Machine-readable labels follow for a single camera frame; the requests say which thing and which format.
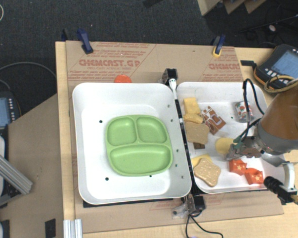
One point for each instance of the brown and white packet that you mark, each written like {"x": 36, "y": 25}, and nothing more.
{"x": 213, "y": 120}

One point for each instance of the white plastic tray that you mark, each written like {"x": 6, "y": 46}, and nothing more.
{"x": 223, "y": 93}
{"x": 94, "y": 142}

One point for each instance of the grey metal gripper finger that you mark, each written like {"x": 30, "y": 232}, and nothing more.
{"x": 231, "y": 155}
{"x": 234, "y": 146}

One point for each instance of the brown cardboard board red print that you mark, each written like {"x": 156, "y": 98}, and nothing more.
{"x": 149, "y": 58}

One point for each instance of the red cube with yellow stars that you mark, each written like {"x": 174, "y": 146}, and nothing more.
{"x": 237, "y": 167}
{"x": 254, "y": 176}

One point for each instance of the tan toast slice with specks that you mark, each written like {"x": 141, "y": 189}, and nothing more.
{"x": 207, "y": 172}

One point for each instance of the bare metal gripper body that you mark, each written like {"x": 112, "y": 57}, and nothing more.
{"x": 249, "y": 148}

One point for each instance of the green divided plate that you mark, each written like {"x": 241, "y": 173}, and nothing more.
{"x": 139, "y": 157}

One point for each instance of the yellow ridged chip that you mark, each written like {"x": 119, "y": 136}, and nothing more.
{"x": 192, "y": 118}

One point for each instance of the black cylinder on white bracket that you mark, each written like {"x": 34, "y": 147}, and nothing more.
{"x": 279, "y": 187}

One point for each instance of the pale yellow cylinder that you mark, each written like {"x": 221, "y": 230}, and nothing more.
{"x": 223, "y": 145}

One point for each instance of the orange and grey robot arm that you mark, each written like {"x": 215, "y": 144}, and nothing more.
{"x": 283, "y": 118}

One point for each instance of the tan bread slice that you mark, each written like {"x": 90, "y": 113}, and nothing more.
{"x": 196, "y": 132}

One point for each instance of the small brown chocolate piece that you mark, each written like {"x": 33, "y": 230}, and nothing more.
{"x": 199, "y": 145}

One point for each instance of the yellow cheese block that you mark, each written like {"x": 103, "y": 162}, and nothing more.
{"x": 191, "y": 105}

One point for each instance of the yellow cheese wedge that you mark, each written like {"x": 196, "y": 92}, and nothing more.
{"x": 197, "y": 159}

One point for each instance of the thin black and white rod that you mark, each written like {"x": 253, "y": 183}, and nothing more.
{"x": 181, "y": 118}

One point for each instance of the orange round lid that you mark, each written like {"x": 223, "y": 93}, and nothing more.
{"x": 123, "y": 79}

